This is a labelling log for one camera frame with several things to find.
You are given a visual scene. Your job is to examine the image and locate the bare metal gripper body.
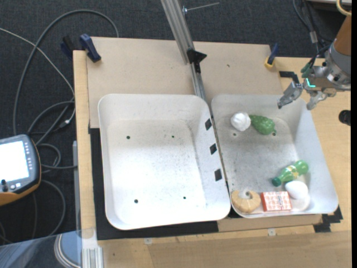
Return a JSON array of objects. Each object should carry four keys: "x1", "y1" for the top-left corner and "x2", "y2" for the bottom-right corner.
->
[{"x1": 303, "y1": 65, "x2": 352, "y2": 95}]

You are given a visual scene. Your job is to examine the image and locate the green grapes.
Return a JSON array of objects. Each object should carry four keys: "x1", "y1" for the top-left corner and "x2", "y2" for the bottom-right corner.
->
[{"x1": 248, "y1": 114, "x2": 277, "y2": 136}]

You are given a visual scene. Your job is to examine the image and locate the white crumpled ball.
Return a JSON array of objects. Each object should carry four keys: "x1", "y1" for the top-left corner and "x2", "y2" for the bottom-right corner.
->
[{"x1": 230, "y1": 112, "x2": 252, "y2": 132}]

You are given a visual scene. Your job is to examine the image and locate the white plastic tray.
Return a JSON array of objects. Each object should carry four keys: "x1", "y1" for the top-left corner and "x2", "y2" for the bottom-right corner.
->
[
  {"x1": 97, "y1": 93, "x2": 232, "y2": 231},
  {"x1": 210, "y1": 94, "x2": 339, "y2": 219}
]

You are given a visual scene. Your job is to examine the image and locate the green bottle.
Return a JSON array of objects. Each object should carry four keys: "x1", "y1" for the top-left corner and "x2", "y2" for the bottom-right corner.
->
[{"x1": 271, "y1": 160, "x2": 310, "y2": 187}]

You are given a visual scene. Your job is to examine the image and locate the white egg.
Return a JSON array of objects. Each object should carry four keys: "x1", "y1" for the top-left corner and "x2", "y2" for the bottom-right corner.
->
[{"x1": 284, "y1": 180, "x2": 309, "y2": 200}]

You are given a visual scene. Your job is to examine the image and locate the cream curved piece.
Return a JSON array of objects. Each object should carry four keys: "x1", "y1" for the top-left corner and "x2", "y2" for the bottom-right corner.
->
[{"x1": 289, "y1": 192, "x2": 311, "y2": 213}]

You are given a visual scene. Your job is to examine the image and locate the red and white carton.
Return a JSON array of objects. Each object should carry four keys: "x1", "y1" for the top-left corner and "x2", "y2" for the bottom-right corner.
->
[{"x1": 260, "y1": 191, "x2": 292, "y2": 213}]

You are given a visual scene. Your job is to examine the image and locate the beige croissant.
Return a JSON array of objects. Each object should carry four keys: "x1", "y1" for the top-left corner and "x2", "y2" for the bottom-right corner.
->
[{"x1": 230, "y1": 189, "x2": 262, "y2": 214}]

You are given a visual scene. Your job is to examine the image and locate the pale wood board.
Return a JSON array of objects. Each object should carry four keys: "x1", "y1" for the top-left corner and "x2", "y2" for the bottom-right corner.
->
[{"x1": 85, "y1": 36, "x2": 323, "y2": 233}]

